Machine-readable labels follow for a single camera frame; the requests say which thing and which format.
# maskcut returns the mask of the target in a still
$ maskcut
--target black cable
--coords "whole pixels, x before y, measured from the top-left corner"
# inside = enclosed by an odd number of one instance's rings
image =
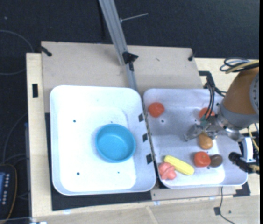
[[[212,112],[213,106],[214,106],[214,90],[210,84],[206,83],[206,86],[210,92],[210,101],[209,101],[208,108],[207,108],[204,115],[205,115],[205,119],[208,120],[209,117],[211,116],[211,112]]]
[[[2,158],[2,164],[5,164],[6,162],[6,151],[7,151],[7,145],[8,145],[8,142],[9,142],[9,139],[10,139],[10,136],[13,132],[13,130],[16,128],[16,126],[19,124],[19,122],[27,115],[27,113],[25,113],[24,115],[22,115],[17,121],[16,123],[13,125],[13,127],[11,128],[7,138],[6,138],[6,141],[5,141],[5,145],[4,145],[4,151],[3,151],[3,158]]]
[[[28,201],[28,200],[29,200],[28,197],[24,197],[24,196],[26,196],[26,195],[28,195],[28,194],[30,194],[30,191],[27,191],[27,192],[25,192],[25,193],[19,194],[19,195],[16,196],[16,198],[19,198],[19,199]]]
[[[214,88],[214,91],[216,93],[218,93],[219,95],[221,95],[222,97],[225,97],[224,94],[226,94],[227,92],[226,91],[221,91],[220,89],[218,89],[217,87]]]
[[[20,157],[20,156],[26,156],[26,154],[15,154],[15,155],[7,158],[7,159],[5,160],[5,163],[6,163],[7,161],[13,159],[13,158],[17,158],[17,157]]]
[[[23,161],[23,160],[29,160],[29,158],[28,158],[28,157],[23,157],[23,158],[17,160],[17,161],[13,164],[13,166],[16,166],[19,162],[21,162],[21,161]]]
[[[219,207],[219,213],[220,213],[220,216],[221,216],[223,219],[225,219],[227,222],[230,222],[230,223],[236,224],[236,223],[234,223],[234,222],[228,220],[227,218],[225,218],[225,217],[221,214],[220,208],[221,208],[221,205],[222,205],[222,203],[223,203],[223,187],[221,187],[221,189],[220,189],[220,195],[221,195],[221,196],[220,196],[220,207]]]
[[[20,35],[20,34],[18,34],[18,33],[15,33],[15,32],[12,32],[12,31],[1,30],[1,29],[0,29],[0,32],[1,32],[1,33],[8,33],[8,34],[11,34],[11,35],[15,35],[15,36],[23,39],[23,40],[27,43],[27,45],[29,46],[29,48],[31,49],[31,52],[34,53],[34,49],[33,49],[32,45],[31,45],[31,43],[30,43],[26,38],[24,38],[22,35]],[[3,73],[3,72],[0,72],[0,76],[13,76],[13,75],[20,74],[20,73],[24,72],[25,70],[26,70],[26,69],[24,68],[24,69],[22,69],[22,70],[19,70],[19,71],[16,71],[16,72],[11,72],[11,73]]]
[[[228,72],[229,70],[231,69],[234,69],[240,65],[243,65],[245,63],[249,63],[250,61],[248,59],[245,59],[245,58],[241,58],[241,57],[230,57],[230,58],[226,58],[224,60],[224,64],[220,67],[220,71],[223,71],[223,72]],[[253,68],[256,68],[259,66],[259,62],[257,63],[254,63],[254,64],[251,64],[251,65],[247,65],[245,67],[242,67],[242,68],[239,68],[237,70],[234,70],[232,72],[240,72],[240,71],[243,71],[243,70],[249,70],[249,69],[253,69]]]
[[[213,107],[214,107],[214,88],[210,86],[210,93],[211,93],[211,96],[212,96],[212,101],[211,101],[211,108],[210,108],[210,111],[209,111],[209,115],[207,116],[206,120],[209,120],[210,116],[211,116],[211,113],[213,111]]]

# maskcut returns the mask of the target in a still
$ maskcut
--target red tomato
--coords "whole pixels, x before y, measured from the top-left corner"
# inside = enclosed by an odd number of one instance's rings
[[[203,115],[206,114],[206,111],[207,111],[207,108],[206,108],[206,107],[203,108],[203,109],[201,109],[200,112],[199,112],[199,117],[202,118]],[[211,114],[210,114],[210,116],[214,116],[214,115],[215,115],[215,113],[212,111]]]
[[[148,111],[152,117],[157,118],[164,112],[164,106],[162,103],[154,102],[148,107]]]
[[[211,163],[208,153],[200,151],[197,152],[193,158],[196,167],[207,167]]]

